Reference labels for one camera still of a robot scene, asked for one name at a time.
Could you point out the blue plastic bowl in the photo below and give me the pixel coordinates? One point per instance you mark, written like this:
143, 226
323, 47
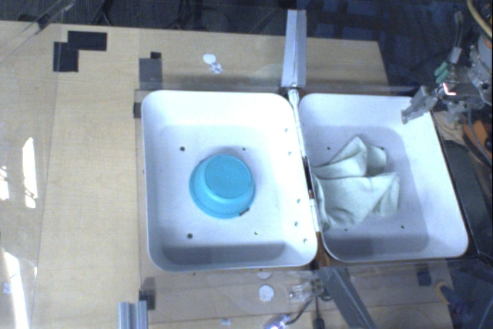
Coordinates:
225, 181

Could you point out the white plastic tray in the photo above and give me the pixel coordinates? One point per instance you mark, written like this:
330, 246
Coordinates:
431, 173
173, 119

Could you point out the white crumpled cloth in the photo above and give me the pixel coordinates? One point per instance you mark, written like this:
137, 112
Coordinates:
358, 189

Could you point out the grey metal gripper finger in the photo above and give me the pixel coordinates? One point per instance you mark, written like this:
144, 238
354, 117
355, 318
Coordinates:
420, 102

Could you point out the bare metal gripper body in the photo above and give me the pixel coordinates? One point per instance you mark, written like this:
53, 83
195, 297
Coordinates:
475, 82

